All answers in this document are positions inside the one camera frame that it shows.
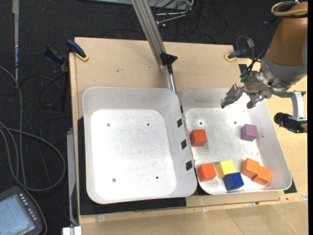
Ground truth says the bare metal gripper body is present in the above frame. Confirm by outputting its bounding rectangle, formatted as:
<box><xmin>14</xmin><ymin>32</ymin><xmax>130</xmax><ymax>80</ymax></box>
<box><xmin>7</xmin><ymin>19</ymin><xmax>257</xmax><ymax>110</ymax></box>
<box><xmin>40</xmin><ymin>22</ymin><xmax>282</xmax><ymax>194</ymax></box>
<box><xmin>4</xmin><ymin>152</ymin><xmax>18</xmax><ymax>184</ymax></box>
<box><xmin>241</xmin><ymin>69</ymin><xmax>293</xmax><ymax>99</ymax></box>

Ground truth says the purple cube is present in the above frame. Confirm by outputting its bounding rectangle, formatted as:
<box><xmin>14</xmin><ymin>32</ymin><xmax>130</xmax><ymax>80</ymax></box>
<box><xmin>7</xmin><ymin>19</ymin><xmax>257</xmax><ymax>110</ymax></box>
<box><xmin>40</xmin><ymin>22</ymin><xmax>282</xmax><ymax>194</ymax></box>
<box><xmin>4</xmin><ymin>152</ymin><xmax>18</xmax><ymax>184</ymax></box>
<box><xmin>240</xmin><ymin>123</ymin><xmax>259</xmax><ymax>142</ymax></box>

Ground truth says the white plastic tray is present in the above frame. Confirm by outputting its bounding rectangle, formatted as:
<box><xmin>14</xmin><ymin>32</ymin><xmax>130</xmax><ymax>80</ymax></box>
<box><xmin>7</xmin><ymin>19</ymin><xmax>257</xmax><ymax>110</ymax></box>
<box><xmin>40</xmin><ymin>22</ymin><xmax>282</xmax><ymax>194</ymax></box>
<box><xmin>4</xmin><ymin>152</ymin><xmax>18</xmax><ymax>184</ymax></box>
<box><xmin>82</xmin><ymin>86</ymin><xmax>198</xmax><ymax>205</ymax></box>
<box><xmin>180</xmin><ymin>88</ymin><xmax>293</xmax><ymax>196</ymax></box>

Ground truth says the red-orange cube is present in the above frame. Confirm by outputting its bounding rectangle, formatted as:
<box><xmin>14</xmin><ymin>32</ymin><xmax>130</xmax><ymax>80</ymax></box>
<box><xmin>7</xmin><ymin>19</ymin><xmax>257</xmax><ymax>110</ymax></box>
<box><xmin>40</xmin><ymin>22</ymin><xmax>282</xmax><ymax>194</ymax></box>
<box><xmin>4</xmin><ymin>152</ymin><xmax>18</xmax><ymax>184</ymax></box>
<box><xmin>189</xmin><ymin>129</ymin><xmax>208</xmax><ymax>147</ymax></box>
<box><xmin>197</xmin><ymin>163</ymin><xmax>218</xmax><ymax>183</ymax></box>

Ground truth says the orange cube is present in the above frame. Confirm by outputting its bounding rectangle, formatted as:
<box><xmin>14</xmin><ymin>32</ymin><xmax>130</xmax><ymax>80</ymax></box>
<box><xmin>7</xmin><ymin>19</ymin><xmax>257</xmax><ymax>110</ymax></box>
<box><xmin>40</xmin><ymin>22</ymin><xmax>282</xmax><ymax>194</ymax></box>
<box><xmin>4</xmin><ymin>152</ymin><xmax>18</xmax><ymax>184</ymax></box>
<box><xmin>252</xmin><ymin>165</ymin><xmax>272</xmax><ymax>187</ymax></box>
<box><xmin>240</xmin><ymin>158</ymin><xmax>260</xmax><ymax>179</ymax></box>

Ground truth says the yellow cube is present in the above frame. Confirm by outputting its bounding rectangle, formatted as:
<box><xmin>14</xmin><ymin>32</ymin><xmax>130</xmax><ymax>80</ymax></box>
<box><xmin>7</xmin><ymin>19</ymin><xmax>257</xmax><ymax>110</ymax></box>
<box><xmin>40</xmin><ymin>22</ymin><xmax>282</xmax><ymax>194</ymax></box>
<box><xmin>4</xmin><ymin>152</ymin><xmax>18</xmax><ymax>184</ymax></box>
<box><xmin>215</xmin><ymin>160</ymin><xmax>236</xmax><ymax>179</ymax></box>

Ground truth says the blue cube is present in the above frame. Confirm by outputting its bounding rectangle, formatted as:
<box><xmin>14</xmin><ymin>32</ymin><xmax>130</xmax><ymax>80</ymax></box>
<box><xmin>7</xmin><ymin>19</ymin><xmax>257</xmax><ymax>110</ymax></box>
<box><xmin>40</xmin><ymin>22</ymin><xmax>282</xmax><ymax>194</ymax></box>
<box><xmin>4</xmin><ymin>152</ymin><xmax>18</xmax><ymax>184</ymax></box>
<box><xmin>223</xmin><ymin>172</ymin><xmax>245</xmax><ymax>191</ymax></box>

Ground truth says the pale wood board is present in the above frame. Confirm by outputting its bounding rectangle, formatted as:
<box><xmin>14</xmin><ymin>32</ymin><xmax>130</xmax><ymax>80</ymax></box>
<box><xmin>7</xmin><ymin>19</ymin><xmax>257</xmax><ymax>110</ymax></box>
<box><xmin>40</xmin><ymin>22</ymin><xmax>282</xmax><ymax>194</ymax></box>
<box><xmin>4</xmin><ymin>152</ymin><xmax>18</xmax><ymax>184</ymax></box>
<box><xmin>74</xmin><ymin>37</ymin><xmax>281</xmax><ymax>214</ymax></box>

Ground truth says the black cylinder on white bracket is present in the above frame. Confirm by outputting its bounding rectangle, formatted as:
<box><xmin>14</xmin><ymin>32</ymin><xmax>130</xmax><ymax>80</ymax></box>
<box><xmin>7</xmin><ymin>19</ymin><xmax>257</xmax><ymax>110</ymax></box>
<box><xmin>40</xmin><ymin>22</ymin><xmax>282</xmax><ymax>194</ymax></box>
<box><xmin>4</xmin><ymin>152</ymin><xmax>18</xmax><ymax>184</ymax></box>
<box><xmin>273</xmin><ymin>91</ymin><xmax>308</xmax><ymax>134</ymax></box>

